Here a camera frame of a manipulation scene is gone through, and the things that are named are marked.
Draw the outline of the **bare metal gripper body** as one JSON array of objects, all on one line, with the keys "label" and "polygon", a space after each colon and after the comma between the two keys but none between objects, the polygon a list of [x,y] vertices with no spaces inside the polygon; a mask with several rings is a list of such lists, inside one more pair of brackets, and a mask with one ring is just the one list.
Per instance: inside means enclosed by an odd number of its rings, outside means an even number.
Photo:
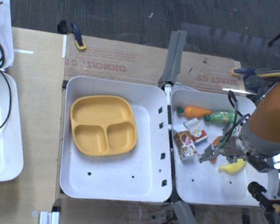
[{"label": "bare metal gripper body", "polygon": [[236,163],[238,159],[246,160],[251,154],[248,142],[237,136],[225,135],[219,145],[220,154],[226,157],[229,163]]}]

